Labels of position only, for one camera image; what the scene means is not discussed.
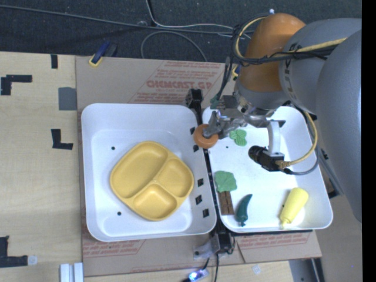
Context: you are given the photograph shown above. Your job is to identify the small green lettuce leaf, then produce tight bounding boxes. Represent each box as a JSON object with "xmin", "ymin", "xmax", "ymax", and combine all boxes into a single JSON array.
[{"xmin": 229, "ymin": 128, "xmax": 248, "ymax": 147}]

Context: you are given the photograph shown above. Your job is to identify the white plastic tray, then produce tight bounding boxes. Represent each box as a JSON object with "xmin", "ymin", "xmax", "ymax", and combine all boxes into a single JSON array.
[
  {"xmin": 80, "ymin": 102, "xmax": 218, "ymax": 243},
  {"xmin": 202, "ymin": 105, "xmax": 334, "ymax": 234}
]

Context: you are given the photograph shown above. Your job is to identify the black cylinder on white bracket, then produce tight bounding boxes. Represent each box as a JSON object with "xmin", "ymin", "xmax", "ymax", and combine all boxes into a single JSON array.
[{"xmin": 247, "ymin": 121, "xmax": 286, "ymax": 173}]

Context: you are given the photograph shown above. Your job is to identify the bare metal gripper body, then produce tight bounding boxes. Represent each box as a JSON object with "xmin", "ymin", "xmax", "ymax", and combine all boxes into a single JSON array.
[{"xmin": 219, "ymin": 94, "xmax": 256, "ymax": 120}]

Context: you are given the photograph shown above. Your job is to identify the orange doughnut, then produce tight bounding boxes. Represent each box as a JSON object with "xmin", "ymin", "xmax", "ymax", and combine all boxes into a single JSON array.
[{"xmin": 193, "ymin": 123, "xmax": 220, "ymax": 150}]

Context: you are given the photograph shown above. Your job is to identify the thin black rod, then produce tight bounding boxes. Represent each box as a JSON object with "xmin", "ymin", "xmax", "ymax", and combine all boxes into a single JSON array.
[{"xmin": 202, "ymin": 147, "xmax": 220, "ymax": 232}]

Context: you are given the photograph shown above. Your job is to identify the brown cardboard board red print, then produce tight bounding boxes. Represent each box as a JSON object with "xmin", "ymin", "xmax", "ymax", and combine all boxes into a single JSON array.
[{"xmin": 75, "ymin": 56, "xmax": 323, "ymax": 277}]

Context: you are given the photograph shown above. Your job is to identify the dark green chili pepper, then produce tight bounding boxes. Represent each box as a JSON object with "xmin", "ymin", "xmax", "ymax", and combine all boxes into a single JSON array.
[{"xmin": 234, "ymin": 193, "xmax": 254, "ymax": 227}]

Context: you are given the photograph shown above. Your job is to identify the yellow divided plate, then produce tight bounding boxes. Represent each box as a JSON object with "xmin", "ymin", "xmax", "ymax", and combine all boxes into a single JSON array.
[{"xmin": 109, "ymin": 140, "xmax": 196, "ymax": 222}]

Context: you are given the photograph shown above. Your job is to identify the brown chocolate bar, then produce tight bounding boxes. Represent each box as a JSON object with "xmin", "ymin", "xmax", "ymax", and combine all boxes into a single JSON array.
[{"xmin": 217, "ymin": 190, "xmax": 235, "ymax": 216}]

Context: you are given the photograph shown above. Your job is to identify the yellow squeeze bottle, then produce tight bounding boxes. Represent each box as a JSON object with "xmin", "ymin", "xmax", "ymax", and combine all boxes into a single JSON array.
[{"xmin": 278, "ymin": 187, "xmax": 310, "ymax": 230}]

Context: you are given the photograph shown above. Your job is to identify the large green lettuce leaf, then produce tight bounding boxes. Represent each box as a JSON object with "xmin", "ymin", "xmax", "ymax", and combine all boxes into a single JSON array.
[{"xmin": 213, "ymin": 170, "xmax": 238, "ymax": 193}]

